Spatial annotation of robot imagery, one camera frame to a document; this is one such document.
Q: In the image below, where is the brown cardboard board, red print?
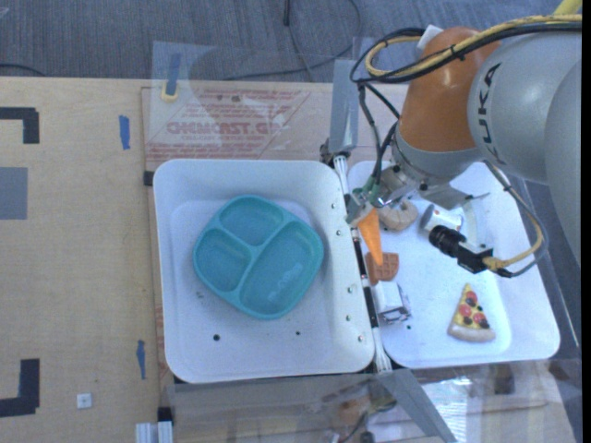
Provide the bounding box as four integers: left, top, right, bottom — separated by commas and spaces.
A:
140, 85, 403, 386

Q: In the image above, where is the orange carrot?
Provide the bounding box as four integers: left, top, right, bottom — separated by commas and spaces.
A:
356, 206, 385, 268

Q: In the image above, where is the pizza slice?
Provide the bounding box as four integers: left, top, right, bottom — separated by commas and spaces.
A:
446, 282, 497, 343

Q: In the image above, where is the black cylinder on white bracket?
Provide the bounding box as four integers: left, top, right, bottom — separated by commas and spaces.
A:
428, 192, 494, 275

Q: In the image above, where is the brown waffle biscuit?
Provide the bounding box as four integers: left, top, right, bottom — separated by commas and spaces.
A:
364, 251, 400, 287

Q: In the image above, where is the thin black and white rod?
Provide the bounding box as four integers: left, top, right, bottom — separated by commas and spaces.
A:
332, 153, 392, 372

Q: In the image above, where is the green divided plate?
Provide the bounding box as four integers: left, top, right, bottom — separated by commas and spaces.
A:
192, 194, 325, 321

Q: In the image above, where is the beige bread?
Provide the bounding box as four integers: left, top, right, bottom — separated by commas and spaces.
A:
378, 198, 419, 232

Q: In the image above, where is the white plastic tray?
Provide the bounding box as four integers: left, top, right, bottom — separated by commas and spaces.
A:
151, 158, 376, 384
348, 159, 561, 370

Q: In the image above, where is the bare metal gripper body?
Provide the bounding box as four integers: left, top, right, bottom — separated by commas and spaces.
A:
364, 163, 422, 208

